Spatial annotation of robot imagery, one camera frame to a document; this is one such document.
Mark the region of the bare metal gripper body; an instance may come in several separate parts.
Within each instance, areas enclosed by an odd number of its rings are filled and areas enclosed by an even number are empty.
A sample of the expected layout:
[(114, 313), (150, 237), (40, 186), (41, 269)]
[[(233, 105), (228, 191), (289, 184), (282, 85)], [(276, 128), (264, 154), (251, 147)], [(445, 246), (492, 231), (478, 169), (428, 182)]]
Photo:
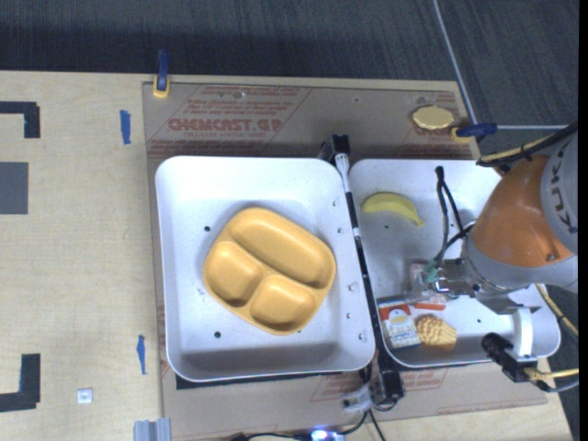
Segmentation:
[(452, 299), (459, 296), (475, 298), (483, 291), (480, 274), (465, 258), (444, 259), (427, 264), (423, 271), (423, 281), (432, 291)]

